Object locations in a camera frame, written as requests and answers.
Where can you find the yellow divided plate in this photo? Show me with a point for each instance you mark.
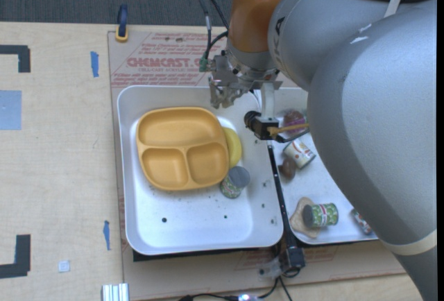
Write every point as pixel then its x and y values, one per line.
pixel 177 129

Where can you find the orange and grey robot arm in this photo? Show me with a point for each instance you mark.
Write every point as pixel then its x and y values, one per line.
pixel 364 91

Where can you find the tan bread slice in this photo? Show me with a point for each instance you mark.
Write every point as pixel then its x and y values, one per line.
pixel 297 220

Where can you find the black cylinder on white bracket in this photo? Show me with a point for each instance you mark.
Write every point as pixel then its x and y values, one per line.
pixel 261 126

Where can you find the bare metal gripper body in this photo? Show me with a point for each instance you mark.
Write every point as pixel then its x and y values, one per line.
pixel 227 74

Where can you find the red and white can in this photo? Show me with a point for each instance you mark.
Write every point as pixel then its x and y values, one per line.
pixel 361 222

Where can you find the green can with red band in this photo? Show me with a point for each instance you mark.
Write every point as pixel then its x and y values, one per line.
pixel 322 215

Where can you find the yellow banana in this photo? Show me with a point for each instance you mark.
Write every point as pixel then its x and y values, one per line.
pixel 234 147

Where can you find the green can with grey lid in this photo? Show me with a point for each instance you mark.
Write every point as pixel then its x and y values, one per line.
pixel 233 185

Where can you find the white can with red print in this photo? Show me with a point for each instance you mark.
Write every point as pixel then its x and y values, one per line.
pixel 299 153

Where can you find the pink and brown doughnut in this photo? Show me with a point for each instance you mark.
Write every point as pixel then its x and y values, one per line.
pixel 294 118

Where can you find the white plastic tray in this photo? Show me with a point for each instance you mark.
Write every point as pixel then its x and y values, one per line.
pixel 194 223
pixel 317 185

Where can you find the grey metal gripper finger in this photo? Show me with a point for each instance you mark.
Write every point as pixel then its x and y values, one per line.
pixel 218 96
pixel 234 94

